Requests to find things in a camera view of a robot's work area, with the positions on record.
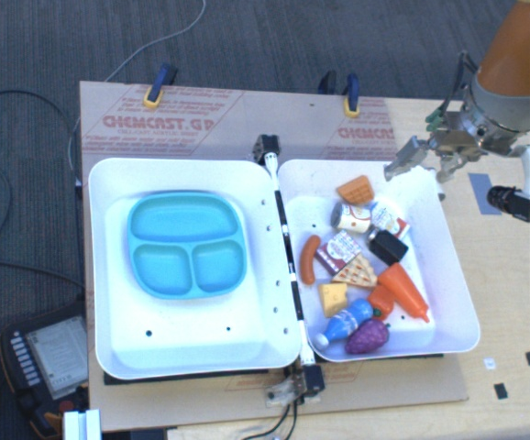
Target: red pepper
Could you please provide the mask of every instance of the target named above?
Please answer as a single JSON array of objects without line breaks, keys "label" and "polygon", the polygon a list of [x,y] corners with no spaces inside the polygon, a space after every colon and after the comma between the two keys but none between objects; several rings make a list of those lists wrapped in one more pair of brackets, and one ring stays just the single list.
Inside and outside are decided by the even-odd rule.
[{"label": "red pepper", "polygon": [[367,297],[367,301],[373,307],[373,317],[384,320],[393,311],[395,296],[384,285],[377,285]]}]

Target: black device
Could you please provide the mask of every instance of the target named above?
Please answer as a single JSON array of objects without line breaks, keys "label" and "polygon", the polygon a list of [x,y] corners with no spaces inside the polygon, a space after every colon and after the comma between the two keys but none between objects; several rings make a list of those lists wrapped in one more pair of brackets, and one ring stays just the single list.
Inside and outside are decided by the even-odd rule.
[{"label": "black device", "polygon": [[0,356],[18,406],[42,439],[61,438],[63,414],[88,408],[84,301],[10,325]]}]

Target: blue bottle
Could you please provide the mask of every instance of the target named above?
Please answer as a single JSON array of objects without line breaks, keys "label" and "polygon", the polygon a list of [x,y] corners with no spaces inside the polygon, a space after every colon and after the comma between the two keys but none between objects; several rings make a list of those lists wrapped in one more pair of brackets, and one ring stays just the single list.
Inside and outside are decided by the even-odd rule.
[{"label": "blue bottle", "polygon": [[320,350],[325,350],[330,342],[349,337],[363,321],[372,316],[371,304],[364,298],[359,298],[330,318],[325,332],[315,336],[314,345]]}]

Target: can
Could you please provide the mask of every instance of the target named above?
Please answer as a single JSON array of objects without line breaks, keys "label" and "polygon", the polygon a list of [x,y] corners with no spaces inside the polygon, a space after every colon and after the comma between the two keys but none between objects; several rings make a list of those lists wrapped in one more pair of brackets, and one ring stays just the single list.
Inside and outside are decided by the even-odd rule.
[{"label": "can", "polygon": [[370,210],[367,207],[359,207],[350,203],[337,203],[330,216],[331,226],[355,233],[365,233],[370,224]]}]

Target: toy hot dog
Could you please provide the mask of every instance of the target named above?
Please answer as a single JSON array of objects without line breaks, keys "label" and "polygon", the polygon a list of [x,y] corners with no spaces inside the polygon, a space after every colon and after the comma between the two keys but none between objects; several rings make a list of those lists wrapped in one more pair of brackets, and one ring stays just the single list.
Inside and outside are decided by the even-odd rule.
[{"label": "toy hot dog", "polygon": [[321,243],[320,236],[311,235],[305,242],[300,255],[300,278],[307,285],[315,282],[314,255]]}]

